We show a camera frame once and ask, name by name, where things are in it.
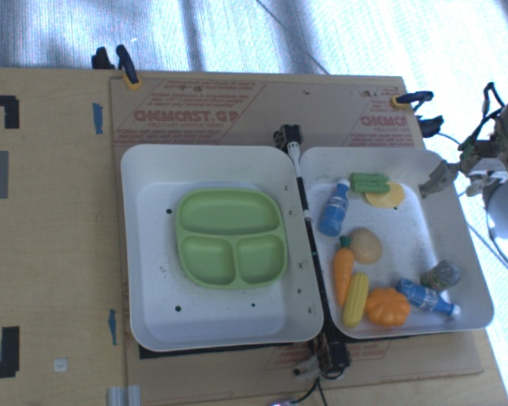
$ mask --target orange pumpkin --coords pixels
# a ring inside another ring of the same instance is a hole
[[[394,288],[375,288],[367,297],[365,311],[376,325],[401,326],[410,314],[410,303]]]

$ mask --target black corner marker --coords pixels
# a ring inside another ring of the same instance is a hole
[[[0,379],[15,377],[17,371],[19,371],[19,327],[3,327],[0,347]]]
[[[0,95],[0,107],[3,107],[3,127],[19,129],[19,100],[15,96]]]

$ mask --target brown round object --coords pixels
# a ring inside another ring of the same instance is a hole
[[[382,256],[382,242],[376,234],[368,228],[356,228],[350,234],[350,249],[357,261],[370,265],[380,260]]]

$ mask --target yellow slice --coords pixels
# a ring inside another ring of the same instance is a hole
[[[388,182],[388,185],[389,191],[387,193],[365,193],[365,198],[374,207],[397,207],[405,199],[405,191],[395,182]]]

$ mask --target bottle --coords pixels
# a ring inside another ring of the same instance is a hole
[[[442,292],[455,286],[461,280],[461,271],[451,261],[441,261],[433,269],[422,275],[421,283],[426,288]]]
[[[322,220],[318,224],[318,230],[327,236],[337,236],[342,230],[342,222],[345,219],[348,209],[348,189],[350,182],[347,179],[341,179],[337,183],[335,192],[326,204]]]
[[[449,317],[457,317],[461,313],[459,305],[444,301],[435,290],[415,284],[409,279],[399,280],[395,289],[404,294],[411,304],[422,310],[438,311]]]

